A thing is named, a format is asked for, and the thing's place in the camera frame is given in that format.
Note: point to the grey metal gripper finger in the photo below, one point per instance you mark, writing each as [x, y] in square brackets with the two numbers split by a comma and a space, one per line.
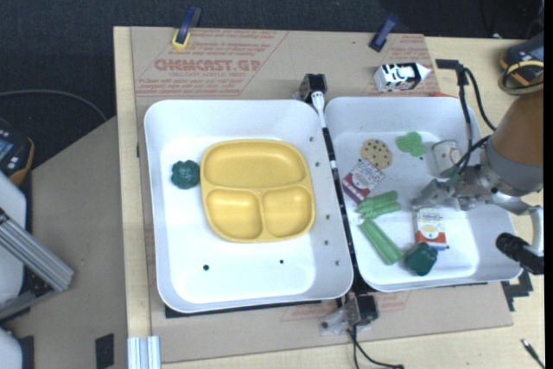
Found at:
[440, 186]
[427, 198]

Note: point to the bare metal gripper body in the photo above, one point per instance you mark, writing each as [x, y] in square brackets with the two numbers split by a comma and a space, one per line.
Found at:
[473, 188]

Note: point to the white and orange carton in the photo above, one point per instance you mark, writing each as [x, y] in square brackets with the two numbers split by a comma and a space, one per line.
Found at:
[430, 229]

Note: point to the small white can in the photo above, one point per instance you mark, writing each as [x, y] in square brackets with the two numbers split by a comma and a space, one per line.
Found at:
[447, 152]

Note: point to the white plastic tray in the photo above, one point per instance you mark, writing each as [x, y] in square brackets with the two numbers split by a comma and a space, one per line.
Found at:
[242, 272]
[458, 229]

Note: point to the light green asparagus bunch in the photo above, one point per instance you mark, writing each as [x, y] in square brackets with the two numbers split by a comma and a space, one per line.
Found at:
[378, 205]

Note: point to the light green lettuce leaf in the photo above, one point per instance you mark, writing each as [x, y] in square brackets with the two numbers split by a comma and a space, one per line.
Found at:
[410, 143]

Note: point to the dark green bell pepper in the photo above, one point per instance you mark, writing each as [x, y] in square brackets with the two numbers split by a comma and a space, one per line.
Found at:
[421, 258]

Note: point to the light green celery stick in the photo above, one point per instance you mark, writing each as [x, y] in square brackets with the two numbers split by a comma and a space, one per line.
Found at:
[382, 242]

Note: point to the tan chocolate chip biscuit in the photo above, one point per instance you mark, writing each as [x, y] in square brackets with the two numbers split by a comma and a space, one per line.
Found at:
[376, 153]

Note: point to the red and white colourful packet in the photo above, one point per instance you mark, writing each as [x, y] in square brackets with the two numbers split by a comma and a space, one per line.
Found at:
[362, 180]

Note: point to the thin black and white rod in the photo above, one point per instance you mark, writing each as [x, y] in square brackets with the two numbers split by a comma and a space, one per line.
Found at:
[329, 142]

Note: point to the black and white milk carton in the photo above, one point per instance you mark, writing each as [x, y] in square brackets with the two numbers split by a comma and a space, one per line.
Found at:
[399, 76]

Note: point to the yellow divided plate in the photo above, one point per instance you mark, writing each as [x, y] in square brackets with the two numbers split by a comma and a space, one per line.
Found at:
[257, 190]

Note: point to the brown cardboard board red print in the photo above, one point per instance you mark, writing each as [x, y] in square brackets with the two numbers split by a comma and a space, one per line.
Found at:
[259, 56]

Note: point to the dark green broccoli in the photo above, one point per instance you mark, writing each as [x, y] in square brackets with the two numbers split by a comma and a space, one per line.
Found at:
[186, 175]

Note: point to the black cylinder on white bracket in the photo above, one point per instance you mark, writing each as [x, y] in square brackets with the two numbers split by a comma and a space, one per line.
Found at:
[520, 250]

